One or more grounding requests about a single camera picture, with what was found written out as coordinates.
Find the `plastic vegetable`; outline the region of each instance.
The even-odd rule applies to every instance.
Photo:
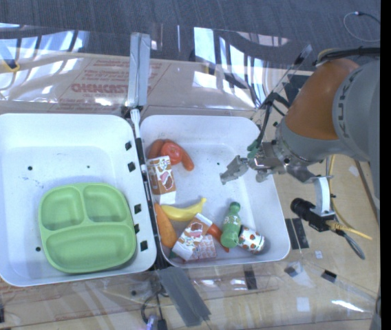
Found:
[[[216,224],[213,223],[211,226],[209,226],[207,233],[210,234],[214,239],[216,239],[217,242],[220,243],[220,245],[222,244],[220,242],[220,239],[222,237],[222,231]],[[222,247],[226,252],[229,253],[228,247],[224,247],[223,245],[222,245]]]
[[[171,165],[179,164],[182,161],[182,147],[171,141],[165,142],[160,149],[160,155],[168,155]]]
[[[187,169],[188,171],[192,171],[194,169],[194,162],[193,160],[191,159],[191,157],[189,156],[189,154],[187,153],[186,150],[184,150],[180,145],[178,145],[177,143],[173,142],[172,140],[165,140],[166,143],[174,143],[176,146],[178,146],[182,152],[182,165],[185,169]]]
[[[195,217],[198,212],[202,212],[203,204],[207,201],[206,198],[201,198],[200,201],[186,208],[177,208],[175,206],[161,205],[165,214],[175,221],[188,221]]]
[[[147,158],[153,159],[155,157],[160,157],[160,149],[164,143],[164,140],[155,140],[149,149]]]
[[[168,216],[160,207],[159,203],[154,203],[154,210],[156,211],[157,226],[159,228],[160,241],[168,248],[172,248],[177,241],[177,234],[171,224]]]

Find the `white tray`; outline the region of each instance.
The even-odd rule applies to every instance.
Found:
[[[128,142],[131,148],[126,150]],[[132,162],[135,169],[130,171]],[[44,255],[38,225],[43,194],[81,182],[111,184],[128,200],[139,232],[135,257],[121,267],[65,274]],[[138,204],[141,211],[134,213]],[[153,265],[156,253],[134,134],[127,121],[115,115],[0,115],[0,276],[6,282],[22,287],[142,272]]]
[[[251,254],[240,247],[226,253],[219,245],[215,259],[184,262],[180,258],[168,261],[180,267],[203,267],[278,261],[290,251],[284,216],[273,177],[257,183],[256,172],[247,173],[227,182],[220,181],[220,174],[236,155],[246,157],[247,146],[258,136],[259,129],[247,118],[211,115],[151,115],[145,118],[140,131],[147,154],[151,143],[158,138],[168,138],[179,143],[194,161],[193,171],[186,171],[181,164],[173,166],[176,182],[176,206],[185,207],[207,198],[202,214],[220,228],[229,204],[241,205],[242,223],[256,229],[266,237],[266,247],[260,254]],[[173,222],[178,235],[187,223]],[[161,246],[165,256],[169,248]]]

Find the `can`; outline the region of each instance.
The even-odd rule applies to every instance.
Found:
[[[252,228],[244,225],[240,228],[238,235],[238,245],[250,253],[260,253],[264,247],[264,236]]]

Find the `gray carpet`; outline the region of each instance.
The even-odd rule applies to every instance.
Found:
[[[0,0],[4,23],[118,34],[148,32],[152,23],[254,32],[309,42],[312,60],[331,47],[379,46],[380,23],[368,15],[381,19],[381,0]],[[313,70],[311,62],[304,67]]]

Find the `black hole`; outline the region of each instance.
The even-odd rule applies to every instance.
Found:
[[[147,250],[147,249],[148,249],[148,242],[146,242],[146,241],[140,242],[140,250],[143,251],[143,250]]]
[[[134,165],[133,162],[130,162],[130,163],[128,164],[128,170],[129,170],[129,172],[132,172],[132,171],[135,170],[135,169],[136,169],[136,165]]]

